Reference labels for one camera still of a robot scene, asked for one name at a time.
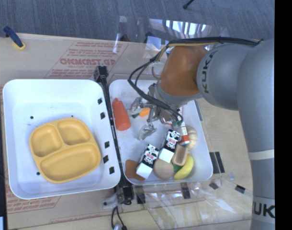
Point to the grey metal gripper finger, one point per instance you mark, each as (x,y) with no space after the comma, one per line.
(165,117)
(151,118)

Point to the yellow divided plate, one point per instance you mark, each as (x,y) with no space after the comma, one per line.
(64,152)

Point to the small red sauce bottle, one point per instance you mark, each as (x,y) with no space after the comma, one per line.
(183,132)

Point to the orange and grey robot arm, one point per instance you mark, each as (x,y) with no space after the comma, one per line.
(232,75)

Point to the brown biscuit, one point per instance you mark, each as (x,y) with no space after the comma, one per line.
(131,170)

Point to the yellow banana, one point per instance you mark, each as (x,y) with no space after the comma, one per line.
(187,168)

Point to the thin black rod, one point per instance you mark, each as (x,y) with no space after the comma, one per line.
(112,130)

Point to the green toy vegetable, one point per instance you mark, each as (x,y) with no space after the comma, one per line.
(176,168)

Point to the orange bottle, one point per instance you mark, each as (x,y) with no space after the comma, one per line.
(120,115)

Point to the cow print carton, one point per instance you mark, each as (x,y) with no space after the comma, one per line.
(170,142)
(148,160)

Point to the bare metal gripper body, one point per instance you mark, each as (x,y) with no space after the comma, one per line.
(153,90)

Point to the clear plastic bottle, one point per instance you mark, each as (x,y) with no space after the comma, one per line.
(147,131)

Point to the brown cardboard board red print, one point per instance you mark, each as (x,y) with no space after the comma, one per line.
(64,56)

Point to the orange carrot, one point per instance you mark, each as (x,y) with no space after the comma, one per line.
(144,112)

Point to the beige round bread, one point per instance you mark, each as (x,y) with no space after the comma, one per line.
(162,169)

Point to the white plastic tray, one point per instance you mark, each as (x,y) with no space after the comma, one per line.
(136,150)
(52,97)

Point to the brown hot dog bun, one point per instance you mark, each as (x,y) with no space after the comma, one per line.
(180,154)

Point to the beige garlic bulb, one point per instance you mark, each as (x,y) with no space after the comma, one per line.
(192,135)

